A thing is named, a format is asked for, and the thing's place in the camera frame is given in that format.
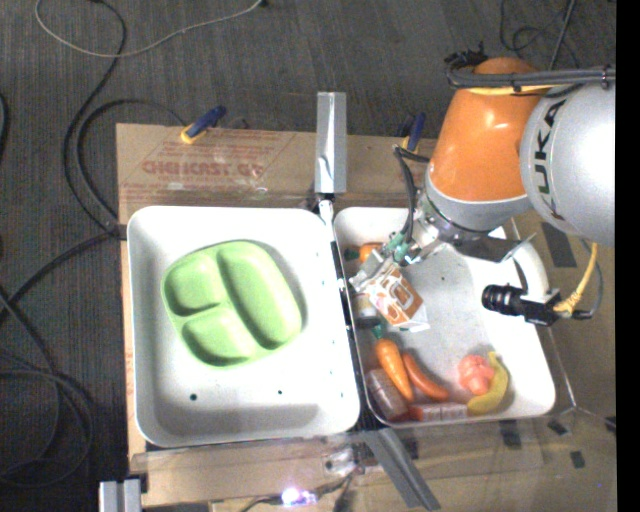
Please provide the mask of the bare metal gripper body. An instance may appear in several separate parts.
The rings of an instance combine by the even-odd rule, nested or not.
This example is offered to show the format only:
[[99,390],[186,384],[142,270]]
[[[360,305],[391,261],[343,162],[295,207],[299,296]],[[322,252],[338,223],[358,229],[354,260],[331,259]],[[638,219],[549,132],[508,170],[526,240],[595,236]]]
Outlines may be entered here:
[[453,225],[437,213],[412,211],[400,231],[398,263],[415,264],[442,249]]

